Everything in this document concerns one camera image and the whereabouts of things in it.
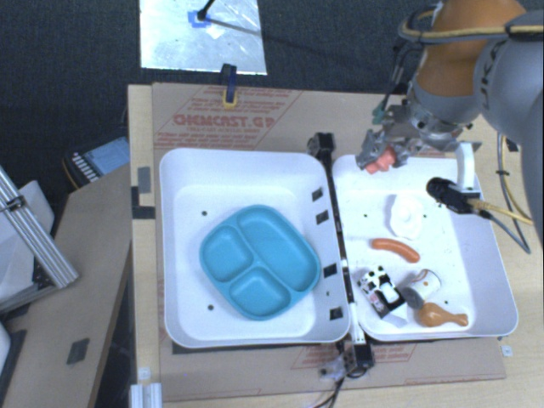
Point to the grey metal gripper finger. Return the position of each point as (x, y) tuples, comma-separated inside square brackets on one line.
[(369, 149), (404, 151)]

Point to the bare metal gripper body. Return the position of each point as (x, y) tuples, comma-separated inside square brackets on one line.
[(418, 132)]

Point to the pink toy food piece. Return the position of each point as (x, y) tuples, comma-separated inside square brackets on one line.
[(381, 162)]

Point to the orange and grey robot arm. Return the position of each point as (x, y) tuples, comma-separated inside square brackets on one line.
[(506, 83)]

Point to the white crumpled lump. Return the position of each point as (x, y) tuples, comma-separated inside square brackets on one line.
[(406, 217)]

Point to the thin black and white rod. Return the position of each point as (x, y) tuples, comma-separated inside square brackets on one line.
[(338, 228)]

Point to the orange toy sausage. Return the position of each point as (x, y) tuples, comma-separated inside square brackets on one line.
[(395, 248)]

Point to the brown cardboard board red print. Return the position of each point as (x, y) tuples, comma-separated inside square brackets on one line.
[(272, 109)]

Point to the white plastic tray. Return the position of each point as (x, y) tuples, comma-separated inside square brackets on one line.
[(187, 245), (467, 262)]

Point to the white can with grey lid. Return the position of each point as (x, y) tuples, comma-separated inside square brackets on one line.
[(425, 285)]

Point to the cow print milk carton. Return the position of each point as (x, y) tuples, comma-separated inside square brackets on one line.
[(379, 289)]

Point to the blue divided plate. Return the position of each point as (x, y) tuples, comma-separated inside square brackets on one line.
[(259, 262)]

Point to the brown toy chicken drumstick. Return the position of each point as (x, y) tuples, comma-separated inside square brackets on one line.
[(435, 315)]

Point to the black cylinder on white bracket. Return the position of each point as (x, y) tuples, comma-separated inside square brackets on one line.
[(446, 191)]

